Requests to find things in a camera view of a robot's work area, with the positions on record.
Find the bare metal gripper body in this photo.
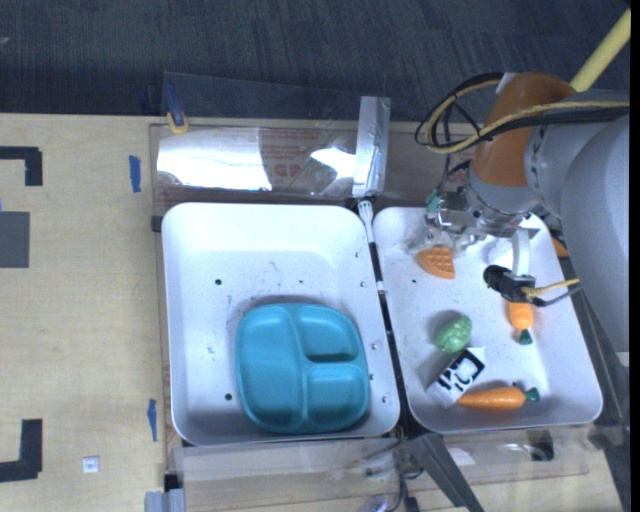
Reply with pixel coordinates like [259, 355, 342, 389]
[423, 191, 540, 247]

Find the orange waffle biscuit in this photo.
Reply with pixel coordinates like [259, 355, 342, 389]
[416, 245, 458, 281]

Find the white plastic tray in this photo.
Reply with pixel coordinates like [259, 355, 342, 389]
[160, 201, 402, 447]
[372, 205, 604, 434]

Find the green broccoli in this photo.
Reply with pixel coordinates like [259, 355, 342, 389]
[433, 312, 474, 356]

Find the small orange carrot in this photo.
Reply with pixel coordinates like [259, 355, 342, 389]
[507, 299, 535, 346]

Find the white carton with black print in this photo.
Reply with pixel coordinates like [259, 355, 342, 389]
[425, 345, 488, 409]

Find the large orange carrot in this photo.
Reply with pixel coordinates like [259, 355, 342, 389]
[455, 385, 542, 413]

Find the blue divided plate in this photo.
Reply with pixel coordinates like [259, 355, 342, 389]
[234, 302, 372, 435]

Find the black cylinder on white bracket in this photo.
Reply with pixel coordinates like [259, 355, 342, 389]
[482, 227, 537, 304]

